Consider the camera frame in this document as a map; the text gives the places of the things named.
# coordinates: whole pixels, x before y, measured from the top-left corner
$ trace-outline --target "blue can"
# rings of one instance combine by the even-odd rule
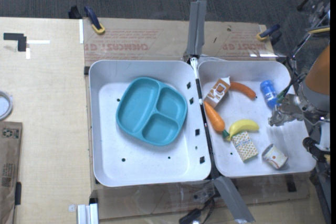
[[[261,91],[264,94],[265,101],[267,105],[273,109],[277,104],[278,98],[277,93],[273,87],[273,83],[271,80],[265,80],[260,84]]]

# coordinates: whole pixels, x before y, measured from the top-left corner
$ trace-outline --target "white can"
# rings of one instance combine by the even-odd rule
[[[270,144],[262,153],[262,158],[271,164],[275,169],[280,169],[284,166],[288,157],[281,152],[273,144]]]

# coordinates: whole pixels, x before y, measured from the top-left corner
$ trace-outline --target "plastic tray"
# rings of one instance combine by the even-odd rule
[[[116,119],[126,133],[164,146],[176,139],[186,113],[187,102],[179,92],[159,80],[140,77],[126,89]]]
[[[168,145],[156,146],[127,135],[117,124],[118,100],[139,77],[167,84],[187,102],[181,131]],[[190,65],[182,61],[102,60],[90,67],[89,80],[93,171],[100,183],[118,187],[194,182],[209,175],[209,150]]]
[[[303,139],[308,136],[304,121],[286,122],[279,127],[268,124],[271,109],[263,97],[260,84],[271,80],[277,92],[283,90],[290,81],[290,74],[283,64],[276,61],[205,61],[199,65],[198,74],[203,98],[219,78],[229,76],[231,81],[243,83],[257,93],[257,99],[251,100],[240,92],[229,90],[216,106],[216,111],[226,123],[226,130],[243,118],[254,120],[260,126],[258,132],[250,133],[259,154],[243,162],[233,143],[224,140],[209,124],[215,163],[220,173],[235,178],[303,173],[314,169],[316,161],[302,145]],[[288,156],[288,161],[280,170],[262,159],[262,152],[270,144],[275,144]]]

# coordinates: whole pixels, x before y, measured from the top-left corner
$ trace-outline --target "white ring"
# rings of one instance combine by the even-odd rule
[[[0,96],[3,96],[8,101],[8,104],[9,104],[7,111],[4,114],[0,115],[0,121],[2,121],[5,118],[7,118],[8,115],[11,113],[11,111],[13,109],[13,102],[12,102],[10,96],[7,93],[5,93],[1,90],[0,90]]]

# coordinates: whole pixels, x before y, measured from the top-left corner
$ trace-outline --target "teal divided plate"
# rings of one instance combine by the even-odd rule
[[[187,102],[175,89],[148,77],[132,81],[116,113],[118,126],[147,143],[164,146],[179,134],[187,114]]]

